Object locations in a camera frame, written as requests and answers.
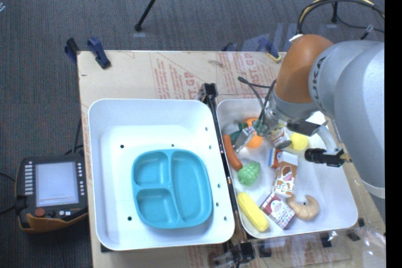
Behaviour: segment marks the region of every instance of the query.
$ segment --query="brown sausage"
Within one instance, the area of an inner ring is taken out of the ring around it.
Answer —
[[[222,136],[222,140],[224,142],[224,148],[225,148],[225,152],[226,152],[227,161],[236,171],[239,171],[243,167],[243,164],[241,163],[239,158],[236,156],[236,152],[234,151],[233,146],[232,146],[231,136],[228,134],[224,134]]]

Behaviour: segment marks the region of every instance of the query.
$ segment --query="blue divided tray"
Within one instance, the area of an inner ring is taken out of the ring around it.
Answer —
[[[192,227],[211,214],[208,172],[190,151],[160,149],[141,154],[133,163],[132,184],[137,213],[151,227]]]

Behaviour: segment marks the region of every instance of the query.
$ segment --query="gray floor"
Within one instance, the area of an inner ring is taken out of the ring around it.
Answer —
[[[302,9],[314,0],[0,0],[0,171],[16,176],[27,156],[71,149],[80,117],[77,69],[64,53],[74,38],[81,50],[96,36],[105,50],[257,50],[266,38],[289,48]],[[385,0],[370,0],[384,10]],[[331,22],[330,4],[305,20],[304,33],[333,42],[359,39],[363,29]],[[384,30],[375,11],[340,3],[339,18]],[[366,39],[384,40],[373,31]],[[0,209],[13,204],[14,185],[0,176]],[[88,221],[54,233],[28,235],[14,212],[0,216],[0,267],[91,267]]]

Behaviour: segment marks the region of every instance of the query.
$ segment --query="orange fruit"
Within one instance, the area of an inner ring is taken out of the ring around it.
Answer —
[[[250,117],[246,120],[246,123],[248,126],[252,126],[253,122],[257,119],[257,117]],[[249,147],[250,149],[256,149],[257,147],[259,147],[262,143],[263,143],[263,137],[257,135],[257,133],[255,133],[254,131],[254,136],[253,138],[250,140],[250,142],[248,142],[248,144],[246,145],[247,147]]]

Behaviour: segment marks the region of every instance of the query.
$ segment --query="emergency stop button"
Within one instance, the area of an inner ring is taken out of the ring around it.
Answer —
[[[36,208],[35,209],[35,216],[37,216],[38,218],[43,218],[46,214],[45,209],[43,208]]]

